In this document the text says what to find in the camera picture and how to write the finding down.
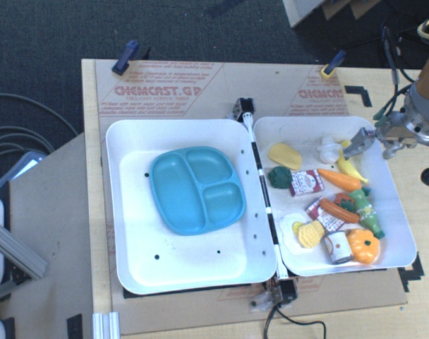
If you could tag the black cylinder on white bracket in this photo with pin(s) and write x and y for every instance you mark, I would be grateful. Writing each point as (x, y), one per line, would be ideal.
(428, 177)

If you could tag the red tomato with green leaf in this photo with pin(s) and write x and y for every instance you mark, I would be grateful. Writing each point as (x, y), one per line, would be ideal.
(343, 200)

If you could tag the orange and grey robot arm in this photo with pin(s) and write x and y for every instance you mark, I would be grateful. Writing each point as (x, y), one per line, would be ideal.
(426, 83)

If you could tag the red and white carton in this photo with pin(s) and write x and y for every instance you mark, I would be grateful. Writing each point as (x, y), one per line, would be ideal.
(329, 221)
(306, 183)

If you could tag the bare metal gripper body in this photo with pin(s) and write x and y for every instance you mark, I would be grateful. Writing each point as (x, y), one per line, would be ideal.
(401, 125)

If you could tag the yellow banana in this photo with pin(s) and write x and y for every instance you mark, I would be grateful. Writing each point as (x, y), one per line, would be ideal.
(348, 169)

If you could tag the green broccoli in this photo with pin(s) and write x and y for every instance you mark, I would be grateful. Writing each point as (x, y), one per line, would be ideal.
(279, 177)

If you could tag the orange sausage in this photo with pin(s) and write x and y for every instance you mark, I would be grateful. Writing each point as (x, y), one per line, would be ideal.
(338, 210)

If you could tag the white fried egg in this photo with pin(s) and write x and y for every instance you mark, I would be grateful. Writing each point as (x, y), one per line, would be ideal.
(288, 235)

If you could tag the white lumpy toy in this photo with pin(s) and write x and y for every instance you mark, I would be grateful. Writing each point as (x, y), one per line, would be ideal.
(328, 152)

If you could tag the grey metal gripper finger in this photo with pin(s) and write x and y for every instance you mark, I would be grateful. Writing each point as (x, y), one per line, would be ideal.
(391, 151)
(361, 141)

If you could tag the yellow toy wedge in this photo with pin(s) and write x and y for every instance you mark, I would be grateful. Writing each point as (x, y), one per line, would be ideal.
(285, 155)

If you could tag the yellow corn piece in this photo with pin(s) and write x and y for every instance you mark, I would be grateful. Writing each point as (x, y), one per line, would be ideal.
(310, 234)

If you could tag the green bottle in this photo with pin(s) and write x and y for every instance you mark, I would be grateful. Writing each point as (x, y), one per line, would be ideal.
(368, 214)

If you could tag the orange pumpkin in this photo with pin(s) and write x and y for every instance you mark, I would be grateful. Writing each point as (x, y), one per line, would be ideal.
(364, 246)

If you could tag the blue divided plate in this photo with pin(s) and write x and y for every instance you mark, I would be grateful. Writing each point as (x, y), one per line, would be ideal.
(186, 189)

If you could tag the brown cardboard board red print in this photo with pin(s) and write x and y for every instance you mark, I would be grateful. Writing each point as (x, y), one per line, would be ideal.
(207, 94)

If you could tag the white can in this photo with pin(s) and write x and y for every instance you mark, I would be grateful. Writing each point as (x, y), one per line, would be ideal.
(338, 247)

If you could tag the white plastic tray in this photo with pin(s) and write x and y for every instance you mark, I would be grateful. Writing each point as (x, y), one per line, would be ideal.
(391, 224)
(186, 260)

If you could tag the thin black and white rod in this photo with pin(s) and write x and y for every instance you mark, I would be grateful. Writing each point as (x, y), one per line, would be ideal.
(263, 185)

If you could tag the orange carrot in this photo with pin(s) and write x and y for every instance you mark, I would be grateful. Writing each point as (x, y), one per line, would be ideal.
(339, 180)

